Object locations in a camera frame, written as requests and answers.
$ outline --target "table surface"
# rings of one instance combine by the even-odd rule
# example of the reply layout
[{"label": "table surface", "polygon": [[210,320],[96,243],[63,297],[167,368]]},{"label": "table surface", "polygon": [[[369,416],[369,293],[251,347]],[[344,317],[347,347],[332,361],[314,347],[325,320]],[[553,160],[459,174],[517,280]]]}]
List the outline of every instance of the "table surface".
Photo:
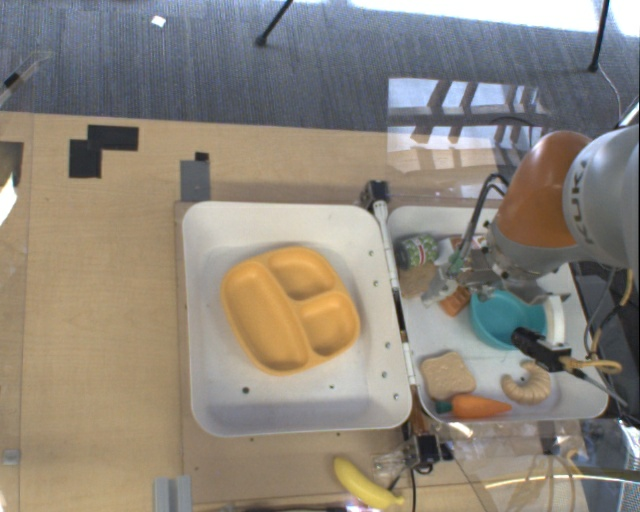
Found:
[{"label": "table surface", "polygon": [[[101,179],[71,179],[69,141],[86,139],[89,124],[138,127],[139,148],[103,151]],[[460,160],[438,149],[425,160],[381,133],[13,113],[0,115],[0,141],[24,144],[18,203],[3,226],[18,264],[0,288],[9,326],[0,331],[0,448],[21,452],[19,465],[0,466],[0,489],[15,507],[7,510],[19,502],[24,512],[151,511],[153,480],[181,474],[192,476],[201,511],[347,503],[331,457],[346,453],[370,472],[372,456],[400,442],[398,431],[229,440],[189,417],[176,286],[180,162],[209,154],[215,200],[351,204],[368,180],[383,179],[393,193],[424,194],[422,203],[470,205],[463,196],[495,170],[491,152],[467,150]],[[577,422],[556,427],[581,439]],[[483,481],[566,474],[535,459],[538,426],[483,428],[495,464],[439,463],[418,478],[418,510],[501,509],[513,489],[487,494]],[[390,510],[410,510],[408,480],[399,487],[408,503]]]}]

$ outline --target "toy banana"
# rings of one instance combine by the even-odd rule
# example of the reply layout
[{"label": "toy banana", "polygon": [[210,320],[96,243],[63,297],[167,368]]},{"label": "toy banana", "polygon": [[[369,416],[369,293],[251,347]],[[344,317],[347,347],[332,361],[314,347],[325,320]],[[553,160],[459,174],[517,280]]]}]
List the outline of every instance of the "toy banana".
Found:
[{"label": "toy banana", "polygon": [[529,379],[518,384],[510,375],[504,375],[500,381],[504,394],[522,405],[539,404],[548,398],[551,394],[549,373],[533,361],[525,361],[520,366],[529,372]]},{"label": "toy banana", "polygon": [[336,457],[333,470],[342,486],[371,508],[385,509],[390,505],[402,505],[404,498],[395,496],[384,487],[369,480],[351,461]]}]

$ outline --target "black pole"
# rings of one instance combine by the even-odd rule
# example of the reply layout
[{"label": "black pole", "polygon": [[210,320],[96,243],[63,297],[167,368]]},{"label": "black pole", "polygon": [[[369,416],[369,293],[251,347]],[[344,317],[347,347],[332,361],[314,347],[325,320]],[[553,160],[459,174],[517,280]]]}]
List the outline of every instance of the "black pole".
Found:
[{"label": "black pole", "polygon": [[274,28],[276,28],[276,25],[280,21],[280,18],[284,16],[284,13],[287,12],[287,9],[291,6],[292,3],[293,3],[293,0],[287,0],[284,3],[284,5],[280,8],[280,10],[271,20],[271,23],[269,23],[269,26],[267,27],[267,29],[258,37],[256,37],[256,40],[254,41],[256,46],[265,46],[267,44],[267,37],[269,37],[269,34],[271,33],[271,31]]},{"label": "black pole", "polygon": [[591,64],[587,68],[592,73],[598,71],[598,59],[600,58],[600,48],[602,47],[602,38],[604,37],[604,27],[607,24],[607,15],[609,14],[609,0],[603,0],[602,11],[600,12],[600,26],[598,27],[598,35],[596,37],[596,47],[593,49],[593,57]]}]

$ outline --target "yellow tray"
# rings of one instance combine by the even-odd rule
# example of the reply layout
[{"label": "yellow tray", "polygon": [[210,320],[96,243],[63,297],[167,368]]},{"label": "yellow tray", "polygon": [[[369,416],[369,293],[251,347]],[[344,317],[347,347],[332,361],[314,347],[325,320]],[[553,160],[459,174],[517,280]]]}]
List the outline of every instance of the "yellow tray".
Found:
[{"label": "yellow tray", "polygon": [[221,300],[236,339],[272,375],[328,361],[360,335],[360,318],[329,262],[305,247],[286,247],[227,272]]}]

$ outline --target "blue bowl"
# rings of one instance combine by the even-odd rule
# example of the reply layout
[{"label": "blue bowl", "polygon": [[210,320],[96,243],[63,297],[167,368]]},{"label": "blue bowl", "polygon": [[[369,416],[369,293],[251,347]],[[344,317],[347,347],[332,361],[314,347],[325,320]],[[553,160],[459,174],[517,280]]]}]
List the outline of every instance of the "blue bowl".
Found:
[{"label": "blue bowl", "polygon": [[487,345],[501,350],[515,350],[511,333],[526,327],[546,336],[547,319],[541,305],[529,306],[509,292],[496,290],[493,296],[481,301],[471,297],[471,325],[476,336]]}]

